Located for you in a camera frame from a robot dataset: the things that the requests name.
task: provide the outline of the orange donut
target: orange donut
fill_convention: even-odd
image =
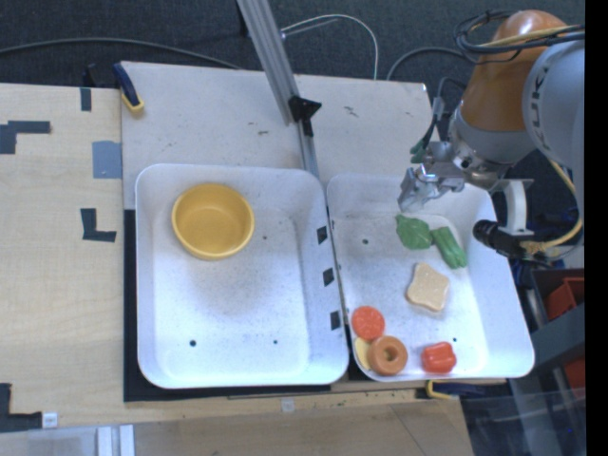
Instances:
[[[380,336],[368,348],[368,362],[379,375],[394,375],[408,362],[408,350],[394,336]]]

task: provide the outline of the toy bread slice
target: toy bread slice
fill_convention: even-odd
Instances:
[[[436,313],[446,305],[449,279],[425,262],[416,264],[414,278],[409,284],[406,299]]]

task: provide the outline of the toy tomato slice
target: toy tomato slice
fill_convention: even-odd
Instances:
[[[361,306],[354,310],[351,317],[355,334],[366,341],[382,336],[385,328],[384,316],[372,306]]]
[[[426,347],[422,352],[422,368],[430,373],[449,373],[456,365],[456,355],[447,341]]]

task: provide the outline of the cable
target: cable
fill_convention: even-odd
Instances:
[[[565,182],[566,186],[568,187],[568,190],[572,194],[575,194],[574,183],[570,180],[568,175],[565,172],[563,172],[561,167],[555,161],[549,161],[549,162],[551,163],[551,165],[553,166],[555,171],[558,173],[560,178]],[[582,219],[579,218],[579,219],[577,219],[577,222],[574,225],[574,227],[572,228],[572,230],[570,230],[565,235],[562,235],[559,238],[552,239],[549,241],[522,241],[522,247],[525,248],[526,251],[528,252],[528,254],[531,254],[531,255],[534,255],[538,252],[545,252],[549,248],[562,245],[569,239],[575,237],[581,228],[582,228]]]
[[[402,63],[404,63],[410,57],[413,57],[417,54],[421,54],[423,52],[443,52],[445,54],[451,54],[456,57],[460,57],[468,61],[468,59],[463,55],[462,52],[450,49],[449,47],[420,47],[415,50],[411,50],[410,52],[406,52],[403,56],[401,56],[395,63],[390,67],[389,73],[387,74],[387,81],[390,81],[392,78],[395,69],[398,68]]]
[[[316,24],[312,24],[311,26],[307,26],[307,27],[303,27],[303,28],[299,28],[298,30],[292,30],[291,32],[287,33],[287,32],[282,32],[281,31],[281,37],[283,39],[287,39],[288,36],[290,35],[296,35],[299,34],[301,32],[307,32],[309,30],[313,30],[313,29],[318,29],[320,27],[324,27],[327,26],[329,24],[333,24],[334,22],[336,22],[338,19],[333,18],[331,20],[326,20],[326,21],[321,21],[321,22],[317,22]]]
[[[584,237],[581,236],[578,240],[577,243],[572,246],[570,249],[566,250],[565,252],[562,252],[558,255],[554,255],[554,256],[546,256],[546,260],[550,261],[550,262],[557,262],[559,260],[563,260],[566,257],[571,256],[572,254],[574,254],[582,245],[584,245]]]
[[[462,83],[458,80],[450,78],[448,76],[444,76],[437,86],[437,96],[433,99],[432,104],[432,119],[430,121],[430,125],[428,126],[427,132],[410,150],[409,153],[412,154],[411,163],[420,163],[422,162],[426,152],[428,144],[430,143],[430,138],[433,135],[433,131],[435,130],[435,126],[444,118],[444,116],[449,116],[450,114],[446,114],[444,109],[446,102],[444,101],[444,97],[442,96],[444,91],[444,86],[446,83],[453,83],[457,87],[461,89],[466,88],[466,84]]]
[[[362,26],[371,36],[371,39],[373,41],[373,48],[374,48],[374,59],[373,59],[373,79],[377,79],[378,77],[378,55],[379,55],[379,49],[378,49],[378,41],[376,40],[376,36],[373,33],[373,31],[361,20],[355,18],[355,17],[351,17],[350,15],[345,15],[342,13],[329,13],[327,15],[318,15],[316,17],[310,18],[310,19],[306,19],[303,20],[301,22],[297,22],[295,24],[291,24],[290,26],[284,27],[281,29],[281,32],[283,33],[284,37],[288,36],[287,31],[291,30],[291,29],[296,29],[298,27],[301,26],[305,26],[306,24],[310,24],[311,22],[316,22],[319,20],[325,20],[325,19],[346,19],[346,20],[352,20],[353,22],[356,22],[357,24],[359,24],[360,26]]]
[[[456,46],[471,62],[474,62],[474,60],[469,54],[502,54],[515,51],[516,54],[507,60],[510,61],[524,49],[554,46],[555,44],[584,40],[585,38],[585,25],[578,24],[574,26],[536,30],[527,34],[502,39],[495,43],[471,44],[468,42],[469,34],[473,30],[483,27],[495,20],[507,19],[514,13],[516,13],[516,11],[488,10],[481,15],[464,20],[458,24],[453,31],[453,38]]]
[[[170,47],[165,46],[163,44],[155,44],[146,41],[139,41],[135,39],[123,39],[120,37],[74,37],[67,39],[54,39],[51,41],[41,41],[35,42],[31,44],[23,44],[20,46],[14,47],[5,47],[0,49],[0,55],[10,54],[12,52],[19,52],[23,50],[30,50],[35,48],[48,48],[52,46],[60,46],[60,45],[68,45],[68,44],[129,44],[133,46],[142,46],[146,48],[156,48],[161,50],[166,50],[170,52],[175,52],[178,54],[183,54],[189,57],[194,57],[197,59],[202,59],[203,61],[208,61],[210,63],[215,63],[217,65],[221,65],[224,67],[229,67],[231,69],[242,69],[242,67],[233,65],[231,63],[227,63],[225,61],[221,61],[220,59],[216,59],[215,57],[206,56],[204,54],[198,54],[196,52],[181,49],[178,47]]]

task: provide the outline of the green pepper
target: green pepper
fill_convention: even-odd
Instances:
[[[441,256],[451,269],[466,267],[466,254],[447,226],[431,230],[430,235],[437,248],[439,248]]]
[[[410,250],[424,250],[430,247],[432,238],[428,223],[418,218],[397,215],[397,235],[403,245]]]

